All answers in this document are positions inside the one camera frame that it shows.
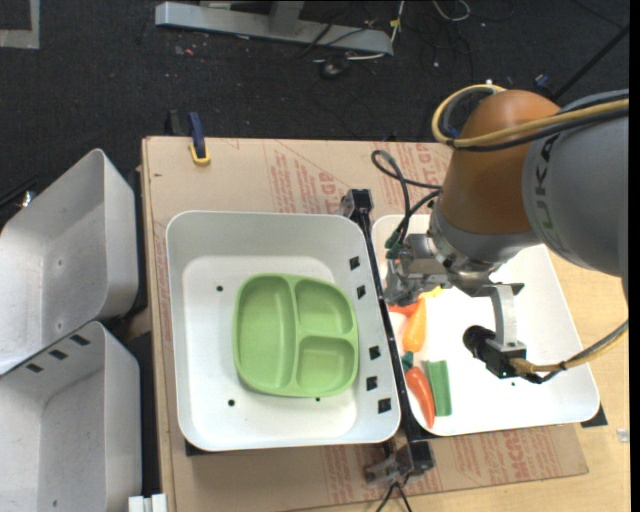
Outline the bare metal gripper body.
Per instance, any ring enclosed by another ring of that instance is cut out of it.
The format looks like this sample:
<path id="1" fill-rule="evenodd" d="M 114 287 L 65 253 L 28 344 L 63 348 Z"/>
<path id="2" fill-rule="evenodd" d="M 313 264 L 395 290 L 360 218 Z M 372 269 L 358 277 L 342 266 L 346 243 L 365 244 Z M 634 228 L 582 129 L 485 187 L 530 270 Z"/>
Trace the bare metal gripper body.
<path id="1" fill-rule="evenodd" d="M 495 285 L 490 279 L 495 264 L 471 259 L 443 239 L 427 234 L 408 235 L 396 265 L 401 295 L 403 283 L 409 280 L 427 280 L 434 284 L 432 291 L 457 288 L 469 296 L 484 296 Z"/>

